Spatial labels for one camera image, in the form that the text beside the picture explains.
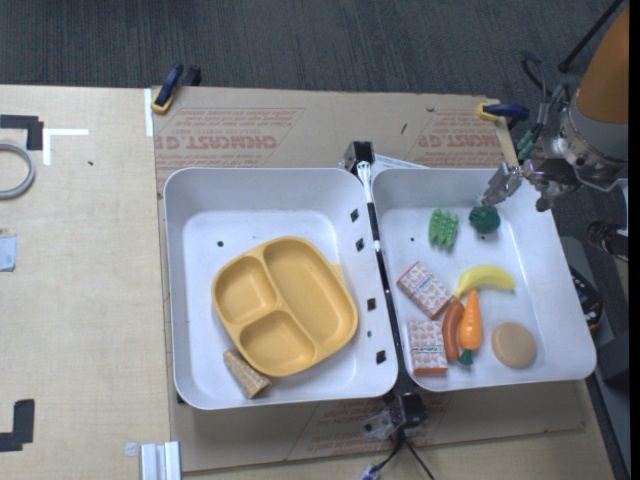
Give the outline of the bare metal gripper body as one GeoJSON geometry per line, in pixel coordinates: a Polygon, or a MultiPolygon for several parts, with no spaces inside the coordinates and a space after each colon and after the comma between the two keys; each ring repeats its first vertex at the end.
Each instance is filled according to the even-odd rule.
{"type": "Polygon", "coordinates": [[[609,191],[627,166],[626,124],[562,117],[555,132],[538,125],[522,138],[522,176],[538,191],[609,191]]]}

